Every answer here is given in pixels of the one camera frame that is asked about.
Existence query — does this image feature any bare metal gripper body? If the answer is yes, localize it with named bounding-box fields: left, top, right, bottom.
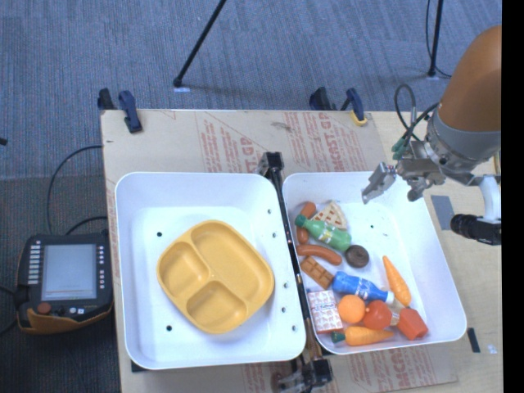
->
left=395, top=138, right=477, bottom=188

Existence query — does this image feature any pizza slice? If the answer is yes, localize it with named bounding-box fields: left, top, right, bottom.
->
left=310, top=200, right=349, bottom=232

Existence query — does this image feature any green bottle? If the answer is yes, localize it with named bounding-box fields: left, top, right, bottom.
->
left=294, top=214, right=353, bottom=252

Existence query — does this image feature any white plastic tray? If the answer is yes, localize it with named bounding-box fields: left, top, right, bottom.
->
left=114, top=171, right=308, bottom=371
left=282, top=171, right=468, bottom=356

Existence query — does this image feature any orange sausage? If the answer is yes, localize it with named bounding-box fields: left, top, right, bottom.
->
left=296, top=201, right=318, bottom=246
left=296, top=243, right=343, bottom=267

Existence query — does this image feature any brown doughnut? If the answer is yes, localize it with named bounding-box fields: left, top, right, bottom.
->
left=344, top=244, right=371, bottom=269

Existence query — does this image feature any orange carrot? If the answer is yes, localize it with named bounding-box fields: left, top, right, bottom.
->
left=330, top=326, right=395, bottom=347
left=382, top=255, right=413, bottom=308

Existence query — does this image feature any thin black rod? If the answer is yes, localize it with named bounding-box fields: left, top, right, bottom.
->
left=269, top=169, right=324, bottom=360

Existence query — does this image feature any blue bottle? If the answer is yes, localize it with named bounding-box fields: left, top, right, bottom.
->
left=331, top=271, right=395, bottom=305

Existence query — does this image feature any brown biscuit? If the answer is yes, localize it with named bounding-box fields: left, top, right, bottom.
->
left=299, top=255, right=335, bottom=291

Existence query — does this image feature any orange ball fruit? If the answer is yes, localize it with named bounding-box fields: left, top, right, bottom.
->
left=337, top=294, right=367, bottom=324

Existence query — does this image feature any round red bottle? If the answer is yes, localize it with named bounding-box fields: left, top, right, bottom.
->
left=362, top=299, right=400, bottom=332

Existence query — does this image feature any black stand leg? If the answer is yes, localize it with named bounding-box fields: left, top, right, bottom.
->
left=172, top=0, right=238, bottom=88
left=427, top=0, right=449, bottom=78

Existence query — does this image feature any red and white carton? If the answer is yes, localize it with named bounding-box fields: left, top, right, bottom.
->
left=306, top=289, right=345, bottom=335

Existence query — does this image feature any brown cardboard board red print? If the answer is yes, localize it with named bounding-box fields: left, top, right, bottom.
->
left=100, top=109, right=459, bottom=393

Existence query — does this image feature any yellow divided plate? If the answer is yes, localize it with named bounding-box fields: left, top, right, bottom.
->
left=156, top=219, right=276, bottom=336

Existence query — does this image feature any black cylinder on white bracket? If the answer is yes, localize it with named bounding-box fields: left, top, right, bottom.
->
left=449, top=174, right=503, bottom=246

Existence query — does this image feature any black block with thin wires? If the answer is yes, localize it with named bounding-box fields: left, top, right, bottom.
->
left=256, top=151, right=286, bottom=180
left=271, top=355, right=334, bottom=393

